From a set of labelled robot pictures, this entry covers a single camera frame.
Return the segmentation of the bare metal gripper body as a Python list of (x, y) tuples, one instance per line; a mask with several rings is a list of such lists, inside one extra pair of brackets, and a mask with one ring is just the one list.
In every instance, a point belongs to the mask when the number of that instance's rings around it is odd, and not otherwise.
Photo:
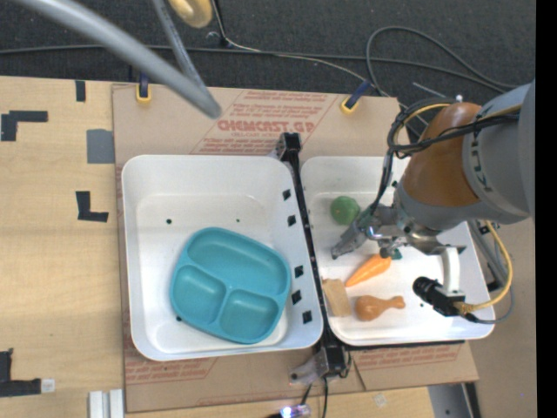
[(420, 252), (440, 251), (440, 231), (421, 225), (396, 205), (378, 205), (374, 209), (369, 206), (359, 215), (357, 225), (368, 227), (368, 239), (378, 245), (383, 241), (393, 241)]

